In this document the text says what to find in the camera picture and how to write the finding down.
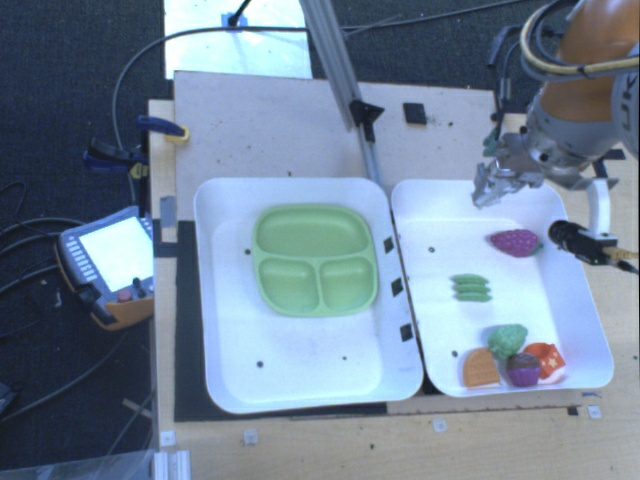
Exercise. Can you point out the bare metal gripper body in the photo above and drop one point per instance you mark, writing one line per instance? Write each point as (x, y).
(516, 160)

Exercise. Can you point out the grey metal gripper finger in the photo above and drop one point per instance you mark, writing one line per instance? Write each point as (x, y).
(481, 188)
(500, 189)

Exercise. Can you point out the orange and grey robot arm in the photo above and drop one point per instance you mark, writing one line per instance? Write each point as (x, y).
(595, 53)

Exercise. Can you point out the purple grapes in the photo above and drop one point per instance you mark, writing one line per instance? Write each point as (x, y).
(515, 243)

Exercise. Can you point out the black block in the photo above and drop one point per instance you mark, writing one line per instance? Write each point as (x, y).
(415, 113)

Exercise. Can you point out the green pea pods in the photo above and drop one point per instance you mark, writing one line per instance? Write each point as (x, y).
(471, 288)

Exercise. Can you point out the white plastic tray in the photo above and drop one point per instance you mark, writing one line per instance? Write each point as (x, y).
(525, 298)
(310, 358)

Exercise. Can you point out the green broccoli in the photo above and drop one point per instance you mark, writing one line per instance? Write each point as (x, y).
(506, 340)

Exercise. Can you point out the green divided plate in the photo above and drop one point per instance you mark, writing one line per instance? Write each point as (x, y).
(312, 238)

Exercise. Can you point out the red and white star packet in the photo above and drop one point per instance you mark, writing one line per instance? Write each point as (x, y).
(550, 360)

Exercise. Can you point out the orange biscuit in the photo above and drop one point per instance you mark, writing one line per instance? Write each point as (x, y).
(480, 370)

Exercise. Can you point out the purple cupcake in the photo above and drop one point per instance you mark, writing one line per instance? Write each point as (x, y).
(523, 370)

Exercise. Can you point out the pale wood board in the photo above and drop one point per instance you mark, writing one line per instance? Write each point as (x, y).
(270, 128)

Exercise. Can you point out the black cylinder on white bracket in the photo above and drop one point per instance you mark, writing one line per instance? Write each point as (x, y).
(580, 240)

